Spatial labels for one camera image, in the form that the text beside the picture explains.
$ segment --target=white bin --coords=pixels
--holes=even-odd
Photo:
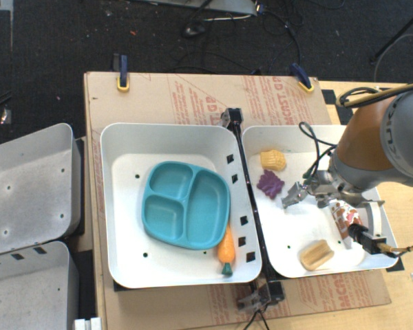
[[[345,126],[313,126],[315,135],[323,141],[337,144]],[[315,198],[307,196],[302,202],[282,207],[282,197],[296,182],[302,182],[301,176],[316,159],[315,143],[306,137],[298,126],[252,126],[242,135],[242,142],[248,171],[253,186],[256,204],[269,261],[274,269],[288,278],[355,272],[392,267],[397,258],[384,254],[371,255],[358,243],[350,245],[342,241],[340,233],[332,218],[329,207],[319,209]],[[327,147],[321,144],[320,152]],[[276,176],[285,182],[281,194],[270,199],[256,185],[264,171],[260,162],[260,153],[269,150],[281,151],[286,158],[286,167],[275,171]],[[320,161],[319,170],[326,170],[328,157]],[[364,197],[380,200],[376,188],[365,192]],[[364,208],[357,209],[361,220],[368,226],[368,216]],[[382,235],[387,237],[390,245],[396,245],[392,229],[383,206],[381,210]],[[314,271],[306,270],[300,263],[300,252],[311,243],[325,239],[335,255]]]
[[[0,255],[0,330],[72,330],[77,318],[78,272],[64,243]]]
[[[57,124],[0,145],[0,254],[72,233],[81,218],[81,156]]]
[[[104,129],[100,144],[109,269],[118,284],[144,288],[247,283],[257,278],[260,248],[237,140],[230,131],[220,126],[120,123]],[[205,167],[229,185],[236,251],[232,276],[221,274],[216,247],[189,250],[145,232],[145,184],[152,168],[165,161]]]

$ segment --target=dark floor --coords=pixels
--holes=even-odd
[[[83,74],[109,71],[288,75],[413,82],[413,0],[260,0],[266,13],[180,31],[195,10],[125,0],[14,0],[0,10],[0,143],[59,122],[85,135]],[[202,11],[197,17],[223,17]],[[374,56],[405,26],[403,37]],[[12,117],[1,124],[7,110]]]

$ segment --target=blue plate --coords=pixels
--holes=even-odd
[[[229,207],[229,187],[220,175],[183,162],[163,162],[148,177],[142,222],[155,239],[207,250],[223,239]]]

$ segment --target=snack package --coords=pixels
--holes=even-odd
[[[344,201],[335,201],[330,205],[330,211],[337,224],[339,233],[343,239],[349,237],[348,228],[353,223],[362,225],[358,211]]]

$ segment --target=orange carrot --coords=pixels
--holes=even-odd
[[[218,257],[219,260],[224,264],[222,274],[232,275],[233,270],[231,269],[231,263],[235,258],[233,235],[231,234],[231,228],[226,225],[225,235],[220,241],[218,246]]]

